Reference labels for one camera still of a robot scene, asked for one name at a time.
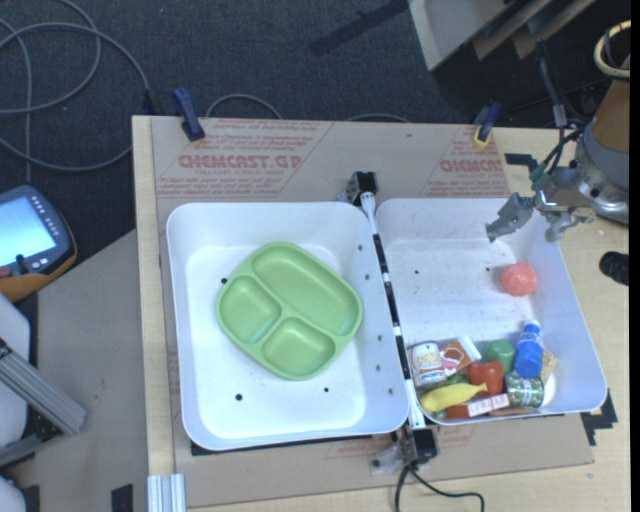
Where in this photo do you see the black block with thin wires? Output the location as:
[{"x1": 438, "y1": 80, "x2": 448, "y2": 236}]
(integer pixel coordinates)
[
  {"x1": 344, "y1": 170, "x2": 379, "y2": 204},
  {"x1": 369, "y1": 427, "x2": 442, "y2": 477}
]

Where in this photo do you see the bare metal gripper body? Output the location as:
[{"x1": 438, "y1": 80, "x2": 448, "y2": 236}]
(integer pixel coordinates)
[{"x1": 534, "y1": 160, "x2": 630, "y2": 225}]

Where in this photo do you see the blue bottle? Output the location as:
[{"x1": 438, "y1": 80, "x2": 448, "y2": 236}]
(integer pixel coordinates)
[{"x1": 513, "y1": 319, "x2": 546, "y2": 380}]

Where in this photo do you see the orange ball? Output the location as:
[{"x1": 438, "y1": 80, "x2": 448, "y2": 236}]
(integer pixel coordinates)
[{"x1": 500, "y1": 261, "x2": 539, "y2": 298}]

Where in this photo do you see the green divided plate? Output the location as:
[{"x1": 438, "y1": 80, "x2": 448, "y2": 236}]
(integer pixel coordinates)
[{"x1": 214, "y1": 241, "x2": 365, "y2": 382}]

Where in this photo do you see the white plastic tray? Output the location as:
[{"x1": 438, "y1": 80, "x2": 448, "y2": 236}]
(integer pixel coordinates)
[
  {"x1": 165, "y1": 201, "x2": 412, "y2": 452},
  {"x1": 373, "y1": 197, "x2": 609, "y2": 428}
]

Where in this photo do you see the thin black and white rod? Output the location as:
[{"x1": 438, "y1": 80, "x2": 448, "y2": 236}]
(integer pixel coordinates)
[{"x1": 360, "y1": 191, "x2": 427, "y2": 429}]

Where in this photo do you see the green bell pepper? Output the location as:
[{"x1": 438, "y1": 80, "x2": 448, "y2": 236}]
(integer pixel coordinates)
[{"x1": 480, "y1": 338, "x2": 517, "y2": 375}]

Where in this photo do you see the yellow banana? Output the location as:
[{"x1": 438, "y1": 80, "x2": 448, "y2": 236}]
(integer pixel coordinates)
[{"x1": 418, "y1": 382, "x2": 489, "y2": 414}]

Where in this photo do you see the green can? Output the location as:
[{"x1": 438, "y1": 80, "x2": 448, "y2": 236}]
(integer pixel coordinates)
[{"x1": 504, "y1": 372, "x2": 546, "y2": 409}]

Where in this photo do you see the brown cardboard board red print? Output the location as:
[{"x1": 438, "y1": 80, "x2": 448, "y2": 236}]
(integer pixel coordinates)
[{"x1": 149, "y1": 117, "x2": 597, "y2": 509}]

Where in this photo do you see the orange and white packet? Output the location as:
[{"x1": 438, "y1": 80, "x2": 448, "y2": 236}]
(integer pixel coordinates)
[{"x1": 438, "y1": 335, "x2": 483, "y2": 378}]

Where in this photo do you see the red bell pepper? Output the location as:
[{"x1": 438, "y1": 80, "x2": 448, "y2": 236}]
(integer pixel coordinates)
[{"x1": 467, "y1": 360, "x2": 506, "y2": 397}]

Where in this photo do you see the white labelled can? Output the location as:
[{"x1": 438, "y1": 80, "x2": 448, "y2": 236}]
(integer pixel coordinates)
[{"x1": 407, "y1": 341, "x2": 448, "y2": 390}]

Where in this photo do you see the red carton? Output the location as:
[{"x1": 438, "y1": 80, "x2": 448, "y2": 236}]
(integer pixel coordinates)
[{"x1": 445, "y1": 393, "x2": 512, "y2": 420}]

